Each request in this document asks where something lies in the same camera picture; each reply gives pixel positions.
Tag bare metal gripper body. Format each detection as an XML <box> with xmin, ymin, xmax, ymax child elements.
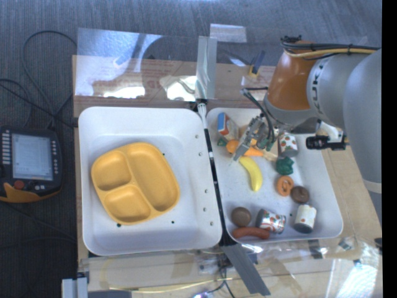
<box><xmin>243</xmin><ymin>114</ymin><xmax>271</xmax><ymax>147</ymax></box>

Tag orange toy fruit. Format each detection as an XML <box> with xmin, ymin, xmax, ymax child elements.
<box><xmin>225</xmin><ymin>139</ymin><xmax>240</xmax><ymax>155</ymax></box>

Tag orange carrot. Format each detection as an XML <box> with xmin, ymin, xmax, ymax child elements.
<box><xmin>243</xmin><ymin>146</ymin><xmax>265</xmax><ymax>158</ymax></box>

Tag yellow banana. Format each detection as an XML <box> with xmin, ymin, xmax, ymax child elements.
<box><xmin>238</xmin><ymin>155</ymin><xmax>264</xmax><ymax>193</ymax></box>

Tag blue and orange carton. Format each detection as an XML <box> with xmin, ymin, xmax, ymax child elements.
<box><xmin>216</xmin><ymin>112</ymin><xmax>241</xmax><ymax>143</ymax></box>

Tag white can with orange print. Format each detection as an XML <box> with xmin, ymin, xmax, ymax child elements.
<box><xmin>277</xmin><ymin>132</ymin><xmax>300</xmax><ymax>158</ymax></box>

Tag green broccoli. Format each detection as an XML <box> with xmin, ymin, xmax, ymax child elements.
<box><xmin>275</xmin><ymin>156</ymin><xmax>295</xmax><ymax>177</ymax></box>

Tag orange pretzel biscuit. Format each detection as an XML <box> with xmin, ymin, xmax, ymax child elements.
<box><xmin>276</xmin><ymin>174</ymin><xmax>295</xmax><ymax>197</ymax></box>

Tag white plastic tray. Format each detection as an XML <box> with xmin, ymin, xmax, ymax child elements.
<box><xmin>205</xmin><ymin>107</ymin><xmax>344</xmax><ymax>245</ymax></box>
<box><xmin>78</xmin><ymin>106</ymin><xmax>224</xmax><ymax>257</ymax></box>

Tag brown round bread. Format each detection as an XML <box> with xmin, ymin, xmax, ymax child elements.
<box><xmin>230</xmin><ymin>206</ymin><xmax>252</xmax><ymax>228</ymax></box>

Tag brown doughnut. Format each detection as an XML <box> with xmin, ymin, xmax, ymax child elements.
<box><xmin>290</xmin><ymin>185</ymin><xmax>311</xmax><ymax>205</ymax></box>

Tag silver can with orange print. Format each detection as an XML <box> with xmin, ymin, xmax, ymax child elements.
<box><xmin>255</xmin><ymin>208</ymin><xmax>287</xmax><ymax>235</ymax></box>

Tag red-brown sausage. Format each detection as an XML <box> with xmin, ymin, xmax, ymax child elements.
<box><xmin>231</xmin><ymin>226</ymin><xmax>271</xmax><ymax>241</ymax></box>

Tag white can with red dots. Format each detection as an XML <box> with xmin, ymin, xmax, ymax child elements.
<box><xmin>292</xmin><ymin>203</ymin><xmax>318</xmax><ymax>234</ymax></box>

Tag brown cardboard board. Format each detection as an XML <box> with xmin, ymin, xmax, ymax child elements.
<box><xmin>71</xmin><ymin>54</ymin><xmax>382</xmax><ymax>262</ymax></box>

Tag yellow divided plate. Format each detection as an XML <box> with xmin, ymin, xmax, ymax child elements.
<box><xmin>90</xmin><ymin>142</ymin><xmax>182</xmax><ymax>227</ymax></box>

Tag black cylinder on white bracket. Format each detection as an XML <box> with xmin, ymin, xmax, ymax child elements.
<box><xmin>305</xmin><ymin>120</ymin><xmax>349</xmax><ymax>151</ymax></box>

